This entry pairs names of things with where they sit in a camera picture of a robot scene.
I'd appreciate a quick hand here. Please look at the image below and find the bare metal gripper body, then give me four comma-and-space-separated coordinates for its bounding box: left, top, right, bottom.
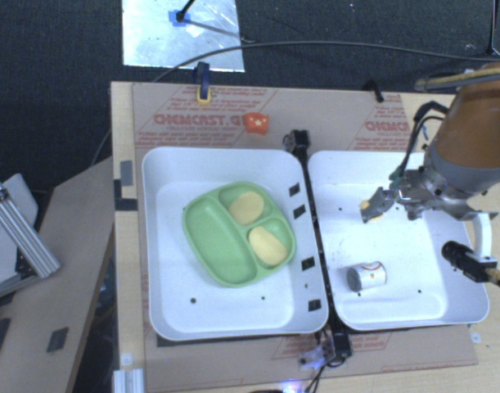
395, 168, 482, 222

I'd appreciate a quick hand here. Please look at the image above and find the yellow biscuit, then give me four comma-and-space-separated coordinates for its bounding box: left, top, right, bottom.
358, 200, 385, 224
247, 225, 289, 267
227, 190, 265, 227

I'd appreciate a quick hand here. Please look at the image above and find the white plastic tray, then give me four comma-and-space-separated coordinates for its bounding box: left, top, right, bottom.
141, 146, 330, 342
307, 150, 491, 332

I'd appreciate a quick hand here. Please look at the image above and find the thin black rod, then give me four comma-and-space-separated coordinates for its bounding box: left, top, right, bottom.
293, 145, 345, 336

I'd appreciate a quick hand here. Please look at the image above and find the white can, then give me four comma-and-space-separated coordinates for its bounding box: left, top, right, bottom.
345, 260, 388, 292

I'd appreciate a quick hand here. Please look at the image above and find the brown cardboard board red print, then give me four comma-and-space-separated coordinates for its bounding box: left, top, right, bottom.
131, 82, 480, 389

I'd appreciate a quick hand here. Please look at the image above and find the red cube with white stars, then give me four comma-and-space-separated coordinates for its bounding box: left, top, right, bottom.
242, 111, 271, 136

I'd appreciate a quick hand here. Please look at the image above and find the green divided plate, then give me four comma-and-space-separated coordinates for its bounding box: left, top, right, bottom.
181, 180, 297, 289

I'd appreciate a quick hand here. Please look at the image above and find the black cylinder on white bracket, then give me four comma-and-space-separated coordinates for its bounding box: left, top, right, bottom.
440, 212, 500, 284

